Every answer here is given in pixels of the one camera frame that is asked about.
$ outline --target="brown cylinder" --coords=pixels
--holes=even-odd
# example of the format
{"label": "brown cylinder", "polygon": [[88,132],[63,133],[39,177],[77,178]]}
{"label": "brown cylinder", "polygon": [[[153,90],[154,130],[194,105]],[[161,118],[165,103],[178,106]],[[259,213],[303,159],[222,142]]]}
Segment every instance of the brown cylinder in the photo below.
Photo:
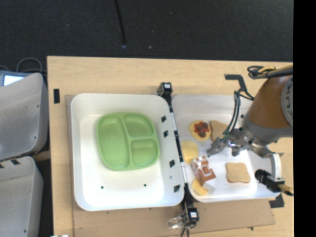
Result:
{"label": "brown cylinder", "polygon": [[270,78],[259,89],[248,116],[251,122],[266,128],[286,128],[287,122],[281,106],[282,90],[290,76]]}

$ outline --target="green plate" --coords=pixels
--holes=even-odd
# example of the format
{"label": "green plate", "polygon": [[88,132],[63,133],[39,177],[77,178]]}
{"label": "green plate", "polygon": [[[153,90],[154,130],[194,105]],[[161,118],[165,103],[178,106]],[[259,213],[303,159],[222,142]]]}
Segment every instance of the green plate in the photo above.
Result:
{"label": "green plate", "polygon": [[153,122],[142,113],[111,113],[97,123],[97,144],[103,163],[112,170],[153,165],[160,149]]}

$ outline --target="dark background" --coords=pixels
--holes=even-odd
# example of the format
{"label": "dark background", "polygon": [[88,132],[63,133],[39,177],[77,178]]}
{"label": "dark background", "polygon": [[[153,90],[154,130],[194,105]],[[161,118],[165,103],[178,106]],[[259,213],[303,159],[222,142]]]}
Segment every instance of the dark background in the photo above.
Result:
{"label": "dark background", "polygon": [[[46,69],[47,55],[293,61],[294,0],[117,1],[123,31],[116,0],[0,0],[0,65],[34,57]],[[39,169],[47,237],[49,160]]]}

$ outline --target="table surface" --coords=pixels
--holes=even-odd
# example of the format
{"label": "table surface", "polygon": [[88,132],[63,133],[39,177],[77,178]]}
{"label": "table surface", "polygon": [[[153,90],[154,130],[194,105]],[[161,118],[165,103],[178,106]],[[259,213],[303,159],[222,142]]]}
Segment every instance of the table surface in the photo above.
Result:
{"label": "table surface", "polygon": [[[72,194],[71,164],[68,149],[68,131],[66,115],[66,96],[73,96],[79,93],[129,93],[129,94],[155,94],[161,82],[171,82],[173,95],[177,94],[209,94],[209,95],[233,95],[234,90],[239,89],[237,81],[227,81],[224,74],[242,75],[248,91],[255,95],[263,84],[263,80],[252,80],[247,75],[246,68],[252,65],[275,66],[281,68],[289,65],[285,62],[264,62],[264,61],[205,61],[205,60],[174,60],[174,59],[139,59],[139,58],[98,58],[98,57],[64,57],[48,56],[47,58],[47,81],[49,97],[49,120],[50,120],[50,157],[52,174],[52,199],[53,199],[53,229],[55,235],[68,234],[80,236],[84,233],[83,224],[90,233],[98,236],[98,224],[90,220],[95,215],[83,212],[76,206]],[[56,102],[54,93],[59,90],[60,101]],[[272,151],[284,153],[281,157],[282,176],[286,184],[293,187],[293,139],[282,138],[276,144],[270,146]],[[294,199],[283,195],[285,207],[267,209],[268,201],[242,201],[234,204],[234,219],[228,219],[221,228],[209,228],[212,224],[201,219],[195,230],[190,234],[195,237],[217,236],[294,236]],[[262,217],[260,211],[251,212],[249,218],[239,219],[238,211],[242,207],[251,208],[260,205],[267,212],[271,211],[271,222],[267,215]],[[146,216],[150,225],[151,221],[157,220],[160,215],[166,215],[166,211],[172,212],[173,208],[153,209],[151,216]],[[125,210],[110,213],[112,218],[109,223],[113,228],[124,228],[112,222],[122,217],[133,217],[134,215],[147,215],[147,211]],[[254,223],[255,228],[245,228]],[[169,232],[162,229],[163,226],[152,227],[150,234],[146,236],[178,236],[179,232]]]}

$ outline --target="wooden table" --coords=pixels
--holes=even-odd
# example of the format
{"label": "wooden table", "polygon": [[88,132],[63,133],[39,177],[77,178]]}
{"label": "wooden table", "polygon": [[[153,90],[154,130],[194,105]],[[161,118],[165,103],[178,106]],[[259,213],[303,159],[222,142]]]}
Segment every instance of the wooden table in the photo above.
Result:
{"label": "wooden table", "polygon": [[[48,56],[50,154],[52,174],[53,228],[55,235],[69,236],[179,236],[167,229],[167,218],[181,211],[145,208],[110,212],[86,212],[72,195],[69,161],[66,100],[79,93],[155,94],[161,82],[171,82],[173,95],[233,95],[237,81],[224,74],[240,74],[248,91],[255,95],[263,80],[252,80],[251,65],[289,65],[280,62],[235,62],[136,58],[94,58]],[[271,145],[281,158],[282,175],[293,187],[293,139],[283,138]],[[283,196],[285,207],[270,209],[267,199],[239,202],[195,203],[201,220],[190,231],[195,237],[294,236],[294,199]]]}

